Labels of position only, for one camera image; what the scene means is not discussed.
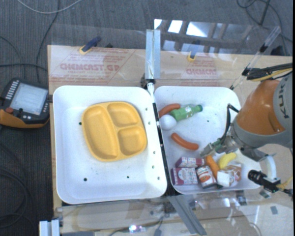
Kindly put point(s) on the large pink carton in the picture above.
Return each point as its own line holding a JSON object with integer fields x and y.
{"x": 184, "y": 176}

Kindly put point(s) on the yellow divided plate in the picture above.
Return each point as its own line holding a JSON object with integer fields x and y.
{"x": 105, "y": 131}

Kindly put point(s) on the white and brown bread packet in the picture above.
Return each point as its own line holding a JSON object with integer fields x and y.
{"x": 232, "y": 174}

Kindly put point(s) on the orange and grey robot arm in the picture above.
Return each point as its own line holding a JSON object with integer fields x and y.
{"x": 258, "y": 112}

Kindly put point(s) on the green bottle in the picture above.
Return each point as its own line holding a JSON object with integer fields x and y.
{"x": 183, "y": 112}

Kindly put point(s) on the white egg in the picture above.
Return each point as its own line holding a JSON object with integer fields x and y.
{"x": 167, "y": 122}

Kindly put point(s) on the black cylinder on white bracket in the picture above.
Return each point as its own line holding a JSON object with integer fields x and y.
{"x": 263, "y": 178}

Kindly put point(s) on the red and white can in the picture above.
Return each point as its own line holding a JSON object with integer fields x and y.
{"x": 206, "y": 177}

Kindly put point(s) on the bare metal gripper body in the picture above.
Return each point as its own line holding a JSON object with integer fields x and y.
{"x": 227, "y": 144}

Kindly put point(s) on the small pink carton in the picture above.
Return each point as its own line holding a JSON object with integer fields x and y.
{"x": 189, "y": 162}

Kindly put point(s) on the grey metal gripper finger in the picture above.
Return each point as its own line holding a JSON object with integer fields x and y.
{"x": 206, "y": 153}
{"x": 209, "y": 145}

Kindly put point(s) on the orange carrot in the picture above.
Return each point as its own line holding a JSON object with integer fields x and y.
{"x": 213, "y": 166}

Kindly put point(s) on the yellow banana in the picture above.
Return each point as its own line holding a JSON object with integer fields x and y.
{"x": 226, "y": 160}

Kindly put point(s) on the orange sausage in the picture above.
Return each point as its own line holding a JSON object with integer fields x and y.
{"x": 184, "y": 142}
{"x": 167, "y": 109}

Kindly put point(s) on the brown cardboard board, red print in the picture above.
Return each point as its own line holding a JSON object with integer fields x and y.
{"x": 96, "y": 67}

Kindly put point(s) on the white plastic tray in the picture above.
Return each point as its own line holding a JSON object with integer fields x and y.
{"x": 71, "y": 156}
{"x": 211, "y": 131}

